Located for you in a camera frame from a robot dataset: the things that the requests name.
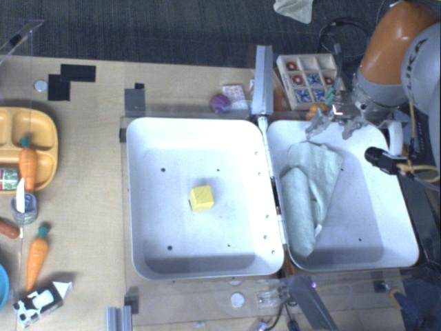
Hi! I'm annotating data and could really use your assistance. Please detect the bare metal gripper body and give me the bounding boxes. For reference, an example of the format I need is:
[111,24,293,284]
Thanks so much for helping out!
[327,96,391,128]

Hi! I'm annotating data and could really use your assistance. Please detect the small orange toy fruit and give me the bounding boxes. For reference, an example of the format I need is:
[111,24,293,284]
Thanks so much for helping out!
[305,103,329,121]

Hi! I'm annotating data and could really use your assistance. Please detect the wooden noughts and crosses box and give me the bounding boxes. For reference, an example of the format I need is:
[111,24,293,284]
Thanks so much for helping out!
[275,52,346,112]

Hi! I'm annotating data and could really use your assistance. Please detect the white plastic tray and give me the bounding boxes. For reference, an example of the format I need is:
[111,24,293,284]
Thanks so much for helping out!
[125,116,285,282]
[266,119,421,273]

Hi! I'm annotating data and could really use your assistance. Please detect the pale green cloth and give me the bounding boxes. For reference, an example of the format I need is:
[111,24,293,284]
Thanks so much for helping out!
[280,141,345,259]

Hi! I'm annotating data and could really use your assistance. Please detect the purple toy grapes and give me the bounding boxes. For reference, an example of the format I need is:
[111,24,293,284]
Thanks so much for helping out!
[209,92,232,114]

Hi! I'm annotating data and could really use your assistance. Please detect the yellow cube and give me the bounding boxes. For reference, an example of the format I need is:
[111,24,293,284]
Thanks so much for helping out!
[188,184,216,213]

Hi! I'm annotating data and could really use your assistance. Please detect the orange divided plate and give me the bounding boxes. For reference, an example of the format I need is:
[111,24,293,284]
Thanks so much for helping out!
[0,106,59,194]

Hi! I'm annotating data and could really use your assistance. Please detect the orange toy carrot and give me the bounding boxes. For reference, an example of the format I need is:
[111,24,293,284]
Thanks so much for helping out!
[25,223,52,293]
[18,137,39,194]

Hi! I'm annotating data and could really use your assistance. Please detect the small silver can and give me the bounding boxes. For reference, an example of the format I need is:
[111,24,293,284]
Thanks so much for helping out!
[10,192,39,225]

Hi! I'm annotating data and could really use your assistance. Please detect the white green red can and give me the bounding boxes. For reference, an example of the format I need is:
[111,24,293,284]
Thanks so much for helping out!
[0,167,20,191]

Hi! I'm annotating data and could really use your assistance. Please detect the red toy sausage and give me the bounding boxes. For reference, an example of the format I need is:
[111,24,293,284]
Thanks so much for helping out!
[0,217,21,240]

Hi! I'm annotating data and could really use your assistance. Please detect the cow print milk carton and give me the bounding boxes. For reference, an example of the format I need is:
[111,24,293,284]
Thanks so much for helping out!
[12,280,74,329]

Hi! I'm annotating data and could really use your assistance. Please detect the black cylinder on white bracket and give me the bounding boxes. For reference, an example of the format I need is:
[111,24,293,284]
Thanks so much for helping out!
[364,120,409,176]

